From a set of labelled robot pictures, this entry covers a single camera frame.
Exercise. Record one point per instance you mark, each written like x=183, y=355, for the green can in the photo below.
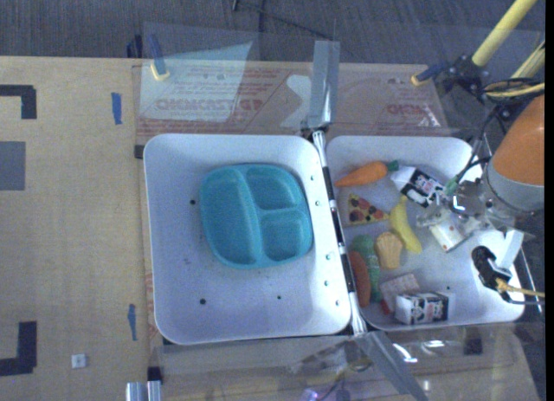
x=368, y=252

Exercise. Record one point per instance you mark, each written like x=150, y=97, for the brown cardboard board red print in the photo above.
x=277, y=96

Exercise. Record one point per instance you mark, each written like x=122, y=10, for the orange carrot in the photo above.
x=365, y=174

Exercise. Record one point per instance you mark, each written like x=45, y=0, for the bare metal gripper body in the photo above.
x=472, y=200

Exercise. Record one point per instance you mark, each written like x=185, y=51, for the small white square block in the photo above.
x=79, y=360

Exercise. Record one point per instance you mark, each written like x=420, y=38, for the white carton with orange dots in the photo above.
x=450, y=237

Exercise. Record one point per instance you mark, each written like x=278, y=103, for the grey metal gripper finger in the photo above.
x=435, y=217
x=476, y=227

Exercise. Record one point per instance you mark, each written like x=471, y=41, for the orange sausage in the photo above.
x=361, y=280

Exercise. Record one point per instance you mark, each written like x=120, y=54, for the pink and white wafer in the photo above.
x=400, y=289

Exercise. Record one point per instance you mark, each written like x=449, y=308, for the black cylinder on white bracket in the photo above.
x=489, y=267

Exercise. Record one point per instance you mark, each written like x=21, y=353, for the pizza slice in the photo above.
x=361, y=211

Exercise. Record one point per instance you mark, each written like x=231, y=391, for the yellow banana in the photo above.
x=404, y=228

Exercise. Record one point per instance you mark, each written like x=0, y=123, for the white plastic tray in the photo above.
x=242, y=304
x=450, y=278

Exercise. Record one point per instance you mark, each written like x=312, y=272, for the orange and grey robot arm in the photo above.
x=519, y=152

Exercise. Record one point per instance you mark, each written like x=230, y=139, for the blue divided plate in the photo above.
x=255, y=217

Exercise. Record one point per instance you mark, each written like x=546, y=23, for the black and white milk carton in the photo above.
x=422, y=308
x=420, y=185

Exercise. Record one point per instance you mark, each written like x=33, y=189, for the yellow biscuit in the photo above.
x=388, y=250

